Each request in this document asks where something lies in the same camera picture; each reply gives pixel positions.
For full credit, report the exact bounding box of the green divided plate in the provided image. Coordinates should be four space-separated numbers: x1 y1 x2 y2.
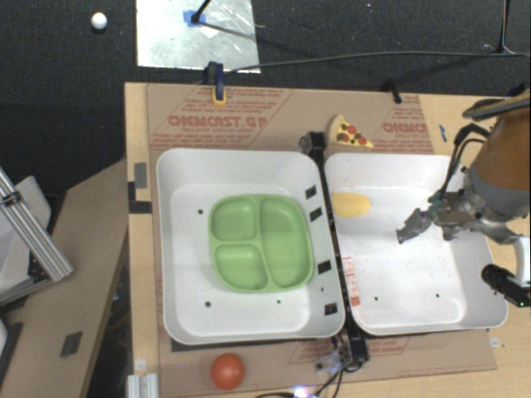
207 193 314 294

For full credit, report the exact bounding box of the black block with thin wires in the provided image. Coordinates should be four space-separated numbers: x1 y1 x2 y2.
299 130 327 155
345 332 370 365

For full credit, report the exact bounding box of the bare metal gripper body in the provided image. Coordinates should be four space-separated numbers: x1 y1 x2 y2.
431 189 524 244

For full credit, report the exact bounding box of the white plastic tray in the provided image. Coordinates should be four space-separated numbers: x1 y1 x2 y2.
155 147 347 346
323 152 509 337

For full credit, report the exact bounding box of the brown cardboard board red print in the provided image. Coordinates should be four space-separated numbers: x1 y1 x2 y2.
146 82 499 391

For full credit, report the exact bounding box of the yellow oval biscuit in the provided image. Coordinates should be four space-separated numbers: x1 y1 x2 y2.
330 192 372 219

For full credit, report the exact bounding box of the thin black and white rod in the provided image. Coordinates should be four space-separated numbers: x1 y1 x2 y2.
314 147 358 340

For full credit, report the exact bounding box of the toy pizza slice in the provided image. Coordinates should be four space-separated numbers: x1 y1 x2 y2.
327 114 375 150

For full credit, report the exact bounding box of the black cylinder on white bracket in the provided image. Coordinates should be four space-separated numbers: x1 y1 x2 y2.
480 235 531 308

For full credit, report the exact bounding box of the red ball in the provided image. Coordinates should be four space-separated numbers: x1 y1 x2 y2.
209 352 246 391

